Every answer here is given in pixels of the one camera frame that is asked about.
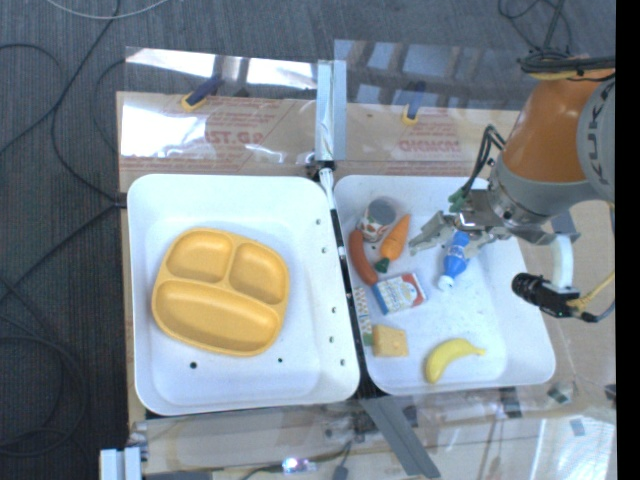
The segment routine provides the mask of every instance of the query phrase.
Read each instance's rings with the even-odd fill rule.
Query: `carrot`
[[[393,227],[380,246],[381,259],[375,265],[378,272],[385,273],[391,261],[397,260],[402,254],[404,244],[409,234],[410,215],[404,215]]]
[[[364,253],[364,235],[359,229],[354,229],[349,235],[349,257],[362,281],[369,286],[378,282],[378,274]]]

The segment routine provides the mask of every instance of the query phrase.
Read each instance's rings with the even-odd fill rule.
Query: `toy banana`
[[[464,338],[453,338],[434,348],[425,366],[425,375],[431,384],[438,382],[452,361],[471,354],[484,355],[485,349],[478,348]]]

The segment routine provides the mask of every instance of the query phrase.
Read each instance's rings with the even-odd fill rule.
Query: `gray floor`
[[[54,1],[94,16],[117,2]],[[120,0],[119,13],[157,1]],[[615,53],[616,0],[563,11],[553,46]],[[552,8],[517,20],[531,44],[498,0],[171,0],[113,21],[0,0],[0,13],[0,478],[56,479],[96,478],[99,450],[128,433],[114,205],[127,46],[313,62],[333,58],[336,40],[366,40],[524,56],[543,44]]]

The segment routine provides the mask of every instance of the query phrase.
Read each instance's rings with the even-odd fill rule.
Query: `yellow plate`
[[[277,338],[288,298],[289,270],[276,251],[228,231],[194,228],[167,250],[151,309],[178,340],[253,356]]]

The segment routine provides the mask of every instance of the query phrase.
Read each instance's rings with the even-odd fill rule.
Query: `white bottle cap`
[[[447,292],[453,288],[453,277],[451,276],[440,276],[438,279],[438,288],[440,288],[443,292]]]

